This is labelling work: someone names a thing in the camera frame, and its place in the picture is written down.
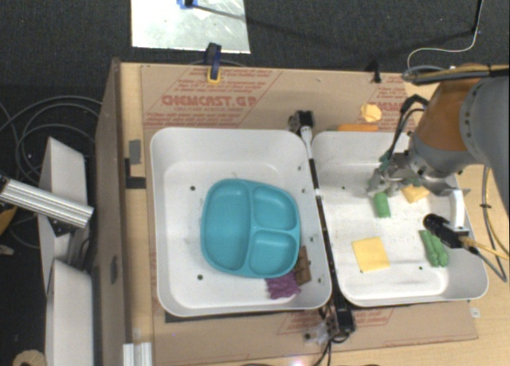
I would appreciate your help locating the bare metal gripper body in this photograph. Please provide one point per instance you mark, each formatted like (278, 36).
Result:
(428, 181)

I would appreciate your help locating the long green toy vegetable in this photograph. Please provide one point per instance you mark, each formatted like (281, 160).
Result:
(434, 250)

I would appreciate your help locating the yellow orange crinkled chip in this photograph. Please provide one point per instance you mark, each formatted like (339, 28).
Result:
(370, 112)

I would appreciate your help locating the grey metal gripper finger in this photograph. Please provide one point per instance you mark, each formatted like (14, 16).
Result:
(393, 189)
(375, 186)

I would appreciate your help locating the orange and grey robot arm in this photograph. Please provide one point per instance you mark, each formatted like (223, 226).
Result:
(458, 117)

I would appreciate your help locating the short green toy vegetable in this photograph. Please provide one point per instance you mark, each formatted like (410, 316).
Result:
(382, 207)

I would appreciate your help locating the yellow toy wedge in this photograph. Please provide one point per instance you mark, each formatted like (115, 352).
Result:
(414, 194)

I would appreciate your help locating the thin black and white rod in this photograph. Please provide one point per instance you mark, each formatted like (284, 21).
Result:
(318, 193)

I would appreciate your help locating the orange carrot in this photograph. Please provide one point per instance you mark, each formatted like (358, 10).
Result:
(358, 128)

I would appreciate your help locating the black cylinder on white bracket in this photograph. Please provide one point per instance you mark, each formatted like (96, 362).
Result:
(440, 229)

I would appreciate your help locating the brown cardboard board red print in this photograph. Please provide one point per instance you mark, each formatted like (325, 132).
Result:
(247, 93)

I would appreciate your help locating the purple grapes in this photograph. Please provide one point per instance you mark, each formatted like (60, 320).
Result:
(281, 286)

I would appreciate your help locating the yellow cheese slice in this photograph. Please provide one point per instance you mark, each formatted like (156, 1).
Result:
(370, 254)

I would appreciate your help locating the blue divided plate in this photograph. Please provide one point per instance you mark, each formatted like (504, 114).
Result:
(231, 229)

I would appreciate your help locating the white plastic tray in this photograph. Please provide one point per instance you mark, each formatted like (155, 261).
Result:
(183, 237)
(398, 284)

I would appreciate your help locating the brown chocolate bar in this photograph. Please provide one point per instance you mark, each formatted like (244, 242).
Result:
(303, 268)

